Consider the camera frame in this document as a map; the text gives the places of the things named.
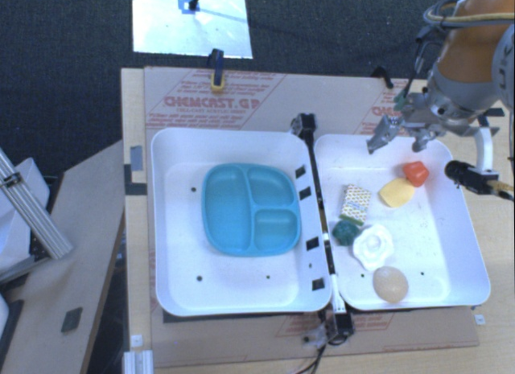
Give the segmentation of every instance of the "white tray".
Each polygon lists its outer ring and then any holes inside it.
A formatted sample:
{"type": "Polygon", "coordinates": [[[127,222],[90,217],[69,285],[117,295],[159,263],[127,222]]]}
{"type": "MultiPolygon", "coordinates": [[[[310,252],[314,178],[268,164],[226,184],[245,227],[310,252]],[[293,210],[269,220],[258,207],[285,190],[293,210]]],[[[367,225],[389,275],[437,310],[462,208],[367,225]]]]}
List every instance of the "white tray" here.
{"type": "Polygon", "coordinates": [[[331,297],[309,154],[291,134],[171,128],[151,144],[156,293],[179,316],[320,310],[331,297]],[[290,251],[270,257],[234,257],[214,249],[202,222],[204,176],[215,165],[241,162],[284,171],[297,191],[301,236],[290,251]],[[295,171],[304,166],[298,179],[295,171]],[[307,249],[307,241],[319,239],[307,249]],[[323,287],[314,282],[323,281],[323,287]]]}
{"type": "Polygon", "coordinates": [[[385,265],[399,268],[409,283],[398,304],[381,300],[352,249],[332,242],[339,290],[345,301],[361,310],[477,305],[490,294],[490,282],[477,244],[463,192],[446,177],[451,153],[438,141],[415,154],[412,138],[396,138],[369,155],[365,137],[325,135],[315,145],[329,229],[339,220],[344,186],[355,184],[372,192],[365,225],[382,224],[393,235],[395,252],[385,265]],[[404,177],[402,166],[422,161],[430,176],[413,199],[389,208],[378,196],[392,179],[404,177]]]}

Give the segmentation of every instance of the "blue plate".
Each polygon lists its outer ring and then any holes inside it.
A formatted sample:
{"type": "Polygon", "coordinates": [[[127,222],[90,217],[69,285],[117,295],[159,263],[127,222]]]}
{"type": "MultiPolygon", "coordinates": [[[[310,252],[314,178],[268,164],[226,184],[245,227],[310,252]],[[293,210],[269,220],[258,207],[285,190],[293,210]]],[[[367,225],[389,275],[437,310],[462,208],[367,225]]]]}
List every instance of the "blue plate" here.
{"type": "Polygon", "coordinates": [[[256,164],[223,164],[204,178],[202,216],[209,242],[223,253],[269,256],[300,237],[299,201],[282,171],[256,164]]]}

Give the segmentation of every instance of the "beige round object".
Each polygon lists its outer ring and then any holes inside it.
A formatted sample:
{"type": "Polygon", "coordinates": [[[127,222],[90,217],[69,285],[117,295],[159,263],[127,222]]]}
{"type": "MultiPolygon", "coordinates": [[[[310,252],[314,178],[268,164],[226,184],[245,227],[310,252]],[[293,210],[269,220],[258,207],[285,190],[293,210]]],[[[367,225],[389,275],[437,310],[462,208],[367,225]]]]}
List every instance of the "beige round object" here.
{"type": "Polygon", "coordinates": [[[373,274],[373,288],[387,302],[400,302],[408,294],[408,280],[400,269],[381,267],[373,274]]]}

